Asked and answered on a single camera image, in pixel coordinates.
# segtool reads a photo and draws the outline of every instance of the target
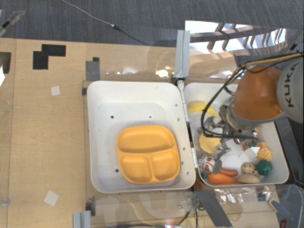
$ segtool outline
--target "yellow banana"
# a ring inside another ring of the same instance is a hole
[[[195,102],[192,103],[189,107],[188,107],[188,112],[189,113],[193,113],[193,112],[201,112],[202,110],[205,109],[207,103],[204,102]],[[214,109],[212,106],[210,106],[207,110],[207,113],[214,115],[216,118],[218,118],[219,116],[215,113]]]

